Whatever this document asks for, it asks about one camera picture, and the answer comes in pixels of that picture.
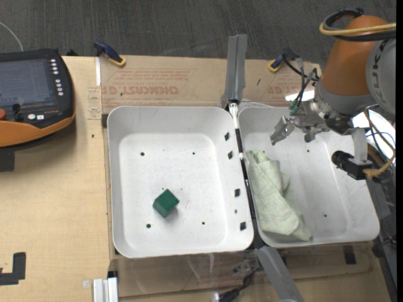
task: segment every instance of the white cable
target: white cable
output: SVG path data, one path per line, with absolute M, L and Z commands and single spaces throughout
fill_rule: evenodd
M 20 39 L 18 39 L 18 37 L 16 36 L 16 34 L 13 33 L 13 31 L 12 31 L 10 28 L 8 28 L 8 27 L 7 27 L 4 23 L 2 23 L 1 21 L 0 21 L 0 25 L 2 25 L 3 27 L 5 27 L 5 29 L 7 29 L 7 30 L 14 36 L 14 38 L 17 40 L 17 42 L 18 42 L 19 45 L 20 45 L 21 51 L 23 52 L 23 51 L 24 51 L 23 44 L 20 42 Z

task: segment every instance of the gray floor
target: gray floor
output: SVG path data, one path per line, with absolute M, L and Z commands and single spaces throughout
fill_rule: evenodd
M 324 65 L 333 38 L 323 18 L 343 8 L 396 21 L 397 0 L 0 0 L 0 21 L 26 50 L 95 55 L 103 40 L 121 54 L 226 58 L 227 37 L 247 33 L 247 58 L 272 59 L 292 47 Z M 0 27 L 0 52 L 19 46 Z

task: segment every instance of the green cube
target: green cube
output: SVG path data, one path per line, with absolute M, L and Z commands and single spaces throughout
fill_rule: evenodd
M 171 191 L 166 189 L 156 198 L 156 200 L 154 200 L 152 207 L 154 207 L 154 209 L 165 218 L 170 214 L 170 212 L 172 212 L 178 203 L 179 199 L 175 197 Z

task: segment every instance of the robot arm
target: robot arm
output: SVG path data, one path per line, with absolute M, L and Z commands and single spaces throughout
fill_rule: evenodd
M 354 19 L 343 30 L 332 28 L 343 16 Z M 271 142 L 283 140 L 294 127 L 302 129 L 306 142 L 329 130 L 352 135 L 355 156 L 338 151 L 332 160 L 355 179 L 365 179 L 365 171 L 371 167 L 366 159 L 365 131 L 354 128 L 352 118 L 375 104 L 395 116 L 396 32 L 393 24 L 352 9 L 329 15 L 320 30 L 338 40 L 316 84 L 315 96 L 298 106 L 292 104 L 290 117 L 281 118 Z

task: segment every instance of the green connector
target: green connector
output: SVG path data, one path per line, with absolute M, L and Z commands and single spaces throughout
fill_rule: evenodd
M 297 105 L 297 102 L 298 102 L 298 100 L 297 100 L 297 99 L 294 99 L 294 100 L 292 101 L 292 103 L 289 105 L 288 109 L 294 109 L 294 107 Z
M 176 205 L 179 203 L 179 199 L 174 196 L 174 194 L 166 189 L 162 194 L 160 194 L 155 200 L 152 207 L 159 212 L 162 217 L 167 217 Z
M 290 112 L 290 116 L 295 116 L 298 113 L 298 110 L 300 109 L 299 106 L 294 107 L 291 112 Z

